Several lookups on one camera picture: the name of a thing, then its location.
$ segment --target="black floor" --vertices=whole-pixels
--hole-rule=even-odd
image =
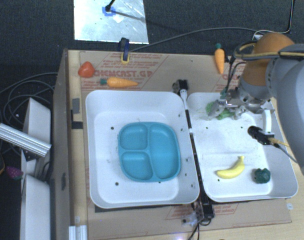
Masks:
[[[215,27],[242,27],[282,32],[287,29],[291,0],[144,0],[150,43],[186,32]],[[27,77],[57,72],[63,48],[115,51],[116,43],[75,41],[73,0],[0,0],[0,91]],[[222,43],[231,55],[253,32],[216,30],[200,32],[155,45],[141,52],[213,54]],[[296,0],[291,32],[296,43],[304,43],[304,0]],[[38,78],[50,85],[54,76]],[[15,94],[33,94],[41,84],[21,86]],[[9,91],[0,94],[1,114]],[[50,100],[50,92],[45,96]],[[24,118],[25,107],[17,114]],[[14,126],[20,127],[11,120]],[[20,167],[20,158],[9,146],[1,151],[6,165]],[[19,239],[20,182],[6,173],[0,176],[0,240]]]

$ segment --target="toy carrot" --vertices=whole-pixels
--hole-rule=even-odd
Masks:
[[[223,74],[224,71],[224,62],[225,62],[225,52],[224,50],[221,48],[221,44],[217,43],[215,45],[216,50],[214,53],[214,57],[215,57],[215,62],[216,62],[216,66],[218,68],[218,71],[220,72],[220,74]]]
[[[91,78],[94,72],[95,69],[93,65],[89,61],[86,61],[81,65],[80,69],[78,70],[78,75],[82,78]]]
[[[131,86],[137,86],[138,82],[134,82],[131,80],[118,78],[118,77],[110,77],[107,80],[101,79],[101,85],[107,84],[109,87],[113,88],[123,88],[123,87],[131,87]]]

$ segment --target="white tray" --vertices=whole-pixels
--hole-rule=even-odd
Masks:
[[[188,98],[196,151],[206,194],[217,202],[237,202],[292,197],[297,192],[297,181],[290,159],[279,149],[261,145],[247,133],[250,126],[263,128],[260,114],[246,112],[239,120],[205,120],[205,107],[219,98],[219,93],[193,93]],[[267,109],[273,109],[271,103]],[[282,139],[275,113],[272,132]],[[227,169],[245,156],[245,170],[236,178],[221,179],[215,171]],[[271,172],[268,183],[257,184],[253,172],[267,168]]]
[[[181,98],[171,92],[96,90],[86,98],[90,194],[99,207],[121,208],[189,204],[199,195],[199,184]],[[176,133],[181,170],[164,182],[137,182],[120,167],[117,136],[134,122],[158,122]]]

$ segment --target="silver square panel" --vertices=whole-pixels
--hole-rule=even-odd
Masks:
[[[143,0],[74,0],[75,39],[119,42],[127,38],[132,44],[148,44]]]

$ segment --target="yellow banana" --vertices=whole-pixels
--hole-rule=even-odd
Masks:
[[[237,163],[230,169],[218,170],[216,174],[223,179],[232,179],[239,176],[244,171],[244,156],[240,156]]]

